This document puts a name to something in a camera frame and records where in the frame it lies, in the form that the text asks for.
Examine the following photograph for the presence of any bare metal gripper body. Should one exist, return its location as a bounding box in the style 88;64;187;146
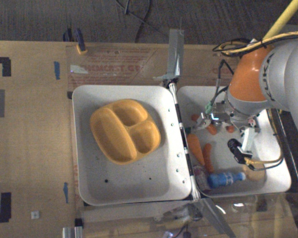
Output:
209;102;236;128

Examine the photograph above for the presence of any short orange carrot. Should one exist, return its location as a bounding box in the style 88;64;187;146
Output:
190;114;219;136

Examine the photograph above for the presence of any thin black and white rod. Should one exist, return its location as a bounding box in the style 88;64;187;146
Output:
167;81;201;201

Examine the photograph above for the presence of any large orange carrot green top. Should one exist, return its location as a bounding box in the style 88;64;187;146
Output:
184;127;206;166

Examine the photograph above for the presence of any slim orange carrot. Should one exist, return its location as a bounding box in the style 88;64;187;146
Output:
202;143;215;174

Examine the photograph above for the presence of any white and pink packet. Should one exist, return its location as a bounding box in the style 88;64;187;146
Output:
193;164;212;192

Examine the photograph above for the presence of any blue plastic bottle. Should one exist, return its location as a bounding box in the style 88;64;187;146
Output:
207;171;247;189

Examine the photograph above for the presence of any tan bread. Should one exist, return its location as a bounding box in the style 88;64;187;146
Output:
241;164;266;182

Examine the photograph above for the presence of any orange divided plate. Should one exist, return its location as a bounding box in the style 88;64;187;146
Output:
89;98;162;166

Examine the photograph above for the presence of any white plastic tray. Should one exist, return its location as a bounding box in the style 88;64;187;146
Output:
176;85;293;199
72;84;193;207

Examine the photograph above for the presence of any brown cardboard board red print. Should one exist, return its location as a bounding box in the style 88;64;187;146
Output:
65;42;241;208

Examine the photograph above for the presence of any black cylinder on white bracket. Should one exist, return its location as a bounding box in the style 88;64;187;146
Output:
227;126;258;165

